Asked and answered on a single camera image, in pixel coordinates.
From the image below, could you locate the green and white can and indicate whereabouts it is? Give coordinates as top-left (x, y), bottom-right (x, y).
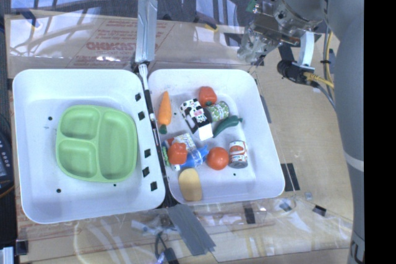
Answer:
top-left (206, 101), bottom-right (231, 122)

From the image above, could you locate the brown cardboard board red print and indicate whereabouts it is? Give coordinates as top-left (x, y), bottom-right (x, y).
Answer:
top-left (4, 14), bottom-right (354, 263)

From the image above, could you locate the white plastic tray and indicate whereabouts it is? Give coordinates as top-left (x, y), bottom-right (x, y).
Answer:
top-left (147, 68), bottom-right (286, 206)
top-left (12, 68), bottom-right (166, 224)

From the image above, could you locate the red tomato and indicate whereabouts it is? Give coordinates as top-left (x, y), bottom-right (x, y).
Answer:
top-left (205, 147), bottom-right (230, 171)

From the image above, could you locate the green chili pepper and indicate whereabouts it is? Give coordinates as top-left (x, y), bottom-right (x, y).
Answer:
top-left (212, 115), bottom-right (244, 138)

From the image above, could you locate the yellow bread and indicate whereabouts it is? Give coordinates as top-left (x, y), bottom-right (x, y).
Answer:
top-left (178, 168), bottom-right (204, 203)

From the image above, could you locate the black cylinder on white bracket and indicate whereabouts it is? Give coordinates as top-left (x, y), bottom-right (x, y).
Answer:
top-left (276, 31), bottom-right (316, 85)

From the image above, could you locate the cow print milk carton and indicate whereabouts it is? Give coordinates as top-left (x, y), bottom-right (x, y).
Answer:
top-left (179, 98), bottom-right (215, 142)

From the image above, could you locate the white colourful printed can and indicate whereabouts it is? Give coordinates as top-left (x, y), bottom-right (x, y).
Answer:
top-left (165, 132), bottom-right (197, 153)

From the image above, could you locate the blue bottle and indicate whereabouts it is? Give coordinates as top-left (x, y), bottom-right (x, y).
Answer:
top-left (174, 145), bottom-right (210, 172)

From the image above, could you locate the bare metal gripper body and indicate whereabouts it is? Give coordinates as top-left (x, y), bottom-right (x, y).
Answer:
top-left (251, 0), bottom-right (323, 47)

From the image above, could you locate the red and white can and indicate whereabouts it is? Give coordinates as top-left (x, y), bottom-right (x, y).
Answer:
top-left (228, 140), bottom-right (249, 169)

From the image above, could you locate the orange carrot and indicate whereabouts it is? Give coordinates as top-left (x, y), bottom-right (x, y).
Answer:
top-left (157, 90), bottom-right (173, 135)

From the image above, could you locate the green divided plate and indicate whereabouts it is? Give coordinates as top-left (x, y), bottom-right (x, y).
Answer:
top-left (55, 104), bottom-right (139, 184)

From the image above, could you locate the red bell pepper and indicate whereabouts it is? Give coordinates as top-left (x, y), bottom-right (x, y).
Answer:
top-left (167, 142), bottom-right (189, 166)
top-left (198, 86), bottom-right (218, 108)

